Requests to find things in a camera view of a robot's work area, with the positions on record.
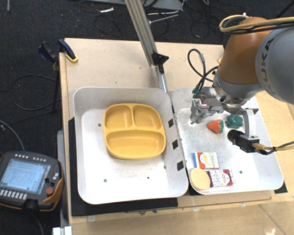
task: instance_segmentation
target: red button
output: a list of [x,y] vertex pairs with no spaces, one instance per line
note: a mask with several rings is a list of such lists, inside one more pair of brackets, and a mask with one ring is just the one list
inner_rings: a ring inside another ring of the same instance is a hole
[[54,190],[53,190],[52,187],[48,187],[46,189],[46,194],[47,194],[48,197],[50,197],[51,195],[53,195],[53,192],[54,192]]

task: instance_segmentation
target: black bracket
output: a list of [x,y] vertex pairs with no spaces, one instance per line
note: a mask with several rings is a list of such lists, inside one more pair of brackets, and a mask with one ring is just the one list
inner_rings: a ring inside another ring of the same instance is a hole
[[155,65],[159,67],[159,71],[161,74],[165,73],[165,70],[163,69],[163,64],[169,59],[169,57],[161,55],[159,53],[154,52],[152,55],[152,60]]

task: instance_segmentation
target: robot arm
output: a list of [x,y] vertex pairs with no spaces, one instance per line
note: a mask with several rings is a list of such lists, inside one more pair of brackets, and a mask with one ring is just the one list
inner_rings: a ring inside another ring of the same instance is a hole
[[[237,29],[232,32],[238,33],[238,29],[246,31],[250,25],[263,22],[269,23],[259,31],[231,35],[212,87],[203,87],[194,94],[192,123],[203,122],[207,116],[223,111],[244,116],[246,111],[242,106],[263,90],[294,105],[294,23],[277,29],[270,26],[270,20],[246,17],[239,25],[229,28]],[[233,132],[228,135],[236,145],[234,140],[238,140],[238,136],[246,139],[249,145],[241,149],[254,152],[251,144],[257,141],[250,136]]]

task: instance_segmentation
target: black floor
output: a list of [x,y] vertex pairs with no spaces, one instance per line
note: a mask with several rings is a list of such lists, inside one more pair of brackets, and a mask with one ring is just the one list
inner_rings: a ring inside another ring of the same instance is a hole
[[[234,14],[273,19],[293,0],[187,0],[178,17],[152,24],[159,42],[221,44],[228,35],[217,31],[219,22]],[[43,60],[38,46],[47,41],[58,54],[60,38],[138,40],[127,9],[97,17],[111,4],[77,0],[0,0],[0,151],[21,150],[16,135],[28,151],[56,156],[57,132],[61,129],[61,103],[52,102],[56,72]],[[148,13],[159,12],[150,9]],[[294,4],[282,15],[294,16]],[[149,16],[151,21],[161,16]],[[38,214],[44,233],[60,226],[59,209]],[[30,214],[0,209],[0,235],[39,234]]]

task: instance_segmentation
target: yellow plate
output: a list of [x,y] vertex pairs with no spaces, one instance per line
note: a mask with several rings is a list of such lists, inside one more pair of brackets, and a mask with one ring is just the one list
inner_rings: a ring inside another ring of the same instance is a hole
[[111,155],[120,159],[147,159],[166,148],[159,113],[145,104],[124,103],[108,107],[103,116],[104,140]]

